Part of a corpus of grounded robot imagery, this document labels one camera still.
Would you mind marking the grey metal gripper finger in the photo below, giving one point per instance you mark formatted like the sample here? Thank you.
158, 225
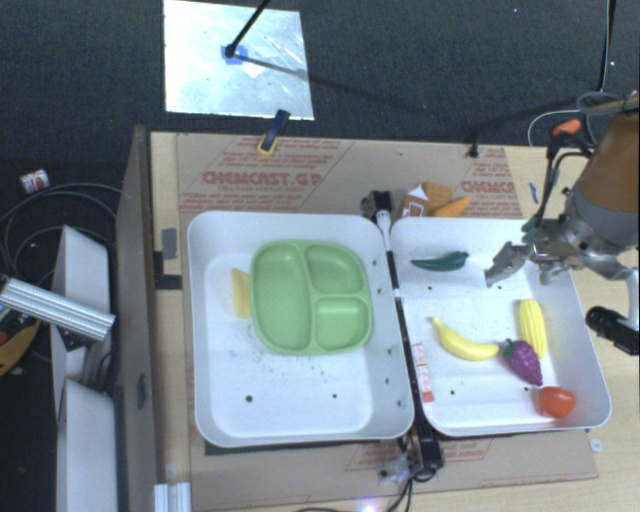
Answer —
506, 262
552, 274

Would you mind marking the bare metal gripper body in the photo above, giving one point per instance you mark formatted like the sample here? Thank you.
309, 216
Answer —
565, 245

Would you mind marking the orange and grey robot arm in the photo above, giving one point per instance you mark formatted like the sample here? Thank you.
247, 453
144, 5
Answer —
612, 170

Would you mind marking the yellow corn cob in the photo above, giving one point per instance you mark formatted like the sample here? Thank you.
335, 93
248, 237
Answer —
532, 325

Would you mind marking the green chili pepper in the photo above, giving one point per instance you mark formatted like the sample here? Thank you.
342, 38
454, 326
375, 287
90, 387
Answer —
440, 262

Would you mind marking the orange carrot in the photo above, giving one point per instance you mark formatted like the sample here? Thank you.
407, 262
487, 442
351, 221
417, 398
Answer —
454, 206

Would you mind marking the purple grapes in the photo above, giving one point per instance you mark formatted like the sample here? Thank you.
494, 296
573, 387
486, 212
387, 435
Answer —
524, 361

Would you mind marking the yellow banana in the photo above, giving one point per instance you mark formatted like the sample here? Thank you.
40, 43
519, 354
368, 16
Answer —
465, 346

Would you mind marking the thin black and white rod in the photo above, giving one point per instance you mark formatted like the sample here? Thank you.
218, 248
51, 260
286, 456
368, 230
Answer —
401, 320

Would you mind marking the orange tomato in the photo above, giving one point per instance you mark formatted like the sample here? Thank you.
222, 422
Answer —
556, 402

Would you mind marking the red and white packet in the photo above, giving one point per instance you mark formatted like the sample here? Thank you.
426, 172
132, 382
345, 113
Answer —
424, 372

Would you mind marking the white plastic tray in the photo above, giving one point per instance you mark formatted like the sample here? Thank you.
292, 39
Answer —
480, 400
300, 395

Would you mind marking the green divided plate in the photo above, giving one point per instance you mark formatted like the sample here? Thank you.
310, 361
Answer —
300, 300

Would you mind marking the brown cardboard board red print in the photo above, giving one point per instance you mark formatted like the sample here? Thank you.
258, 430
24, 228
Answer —
280, 170

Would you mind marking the yellow flat slice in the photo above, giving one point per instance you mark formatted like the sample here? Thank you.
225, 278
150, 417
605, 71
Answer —
241, 295

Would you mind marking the red and white small can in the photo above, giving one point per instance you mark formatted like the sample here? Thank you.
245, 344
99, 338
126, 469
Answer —
35, 181

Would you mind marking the black cylinder on white bracket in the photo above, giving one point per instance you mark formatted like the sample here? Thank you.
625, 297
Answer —
612, 325

